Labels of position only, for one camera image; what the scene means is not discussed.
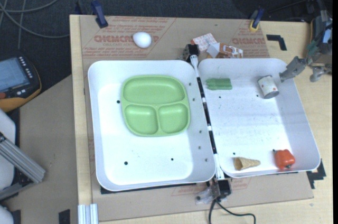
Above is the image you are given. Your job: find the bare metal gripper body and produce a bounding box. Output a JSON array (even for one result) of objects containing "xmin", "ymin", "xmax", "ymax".
[{"xmin": 307, "ymin": 42, "xmax": 333, "ymax": 67}]

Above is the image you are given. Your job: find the white can with orange print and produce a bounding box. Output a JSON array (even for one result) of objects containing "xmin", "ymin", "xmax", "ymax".
[{"xmin": 257, "ymin": 74, "xmax": 280, "ymax": 100}]

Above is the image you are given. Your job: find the orange and white carton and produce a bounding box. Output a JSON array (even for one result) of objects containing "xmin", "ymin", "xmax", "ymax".
[{"xmin": 205, "ymin": 42, "xmax": 244, "ymax": 59}]

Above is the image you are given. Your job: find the white plastic tray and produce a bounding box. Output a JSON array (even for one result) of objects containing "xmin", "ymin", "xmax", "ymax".
[
  {"xmin": 87, "ymin": 60, "xmax": 218, "ymax": 192},
  {"xmin": 197, "ymin": 58, "xmax": 322, "ymax": 179}
]

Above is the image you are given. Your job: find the green asparagus bundle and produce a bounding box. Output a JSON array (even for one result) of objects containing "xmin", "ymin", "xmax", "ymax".
[{"xmin": 205, "ymin": 78, "xmax": 233, "ymax": 91}]

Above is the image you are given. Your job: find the orange bell pepper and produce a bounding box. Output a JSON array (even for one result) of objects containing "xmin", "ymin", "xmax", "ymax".
[{"xmin": 272, "ymin": 148, "xmax": 296, "ymax": 171}]

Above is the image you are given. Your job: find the white packet with orange print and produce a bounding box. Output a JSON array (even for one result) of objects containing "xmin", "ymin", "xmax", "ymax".
[{"xmin": 191, "ymin": 32, "xmax": 218, "ymax": 52}]

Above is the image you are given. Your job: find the thin black and white rod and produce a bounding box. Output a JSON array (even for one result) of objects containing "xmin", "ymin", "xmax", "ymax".
[{"xmin": 190, "ymin": 54, "xmax": 222, "ymax": 180}]

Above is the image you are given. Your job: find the tan ice cream cone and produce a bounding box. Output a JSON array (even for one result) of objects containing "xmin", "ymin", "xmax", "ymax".
[{"xmin": 232, "ymin": 156, "xmax": 261, "ymax": 172}]

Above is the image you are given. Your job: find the brown cardboard board red print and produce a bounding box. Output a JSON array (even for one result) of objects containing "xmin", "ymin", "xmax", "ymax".
[{"xmin": 79, "ymin": 15, "xmax": 315, "ymax": 222}]

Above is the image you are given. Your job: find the green divided plate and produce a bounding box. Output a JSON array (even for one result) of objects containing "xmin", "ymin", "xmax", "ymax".
[{"xmin": 120, "ymin": 74, "xmax": 191, "ymax": 137}]

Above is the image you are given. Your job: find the white egg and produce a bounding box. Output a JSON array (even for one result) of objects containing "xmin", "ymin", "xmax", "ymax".
[{"xmin": 132, "ymin": 31, "xmax": 153, "ymax": 48}]

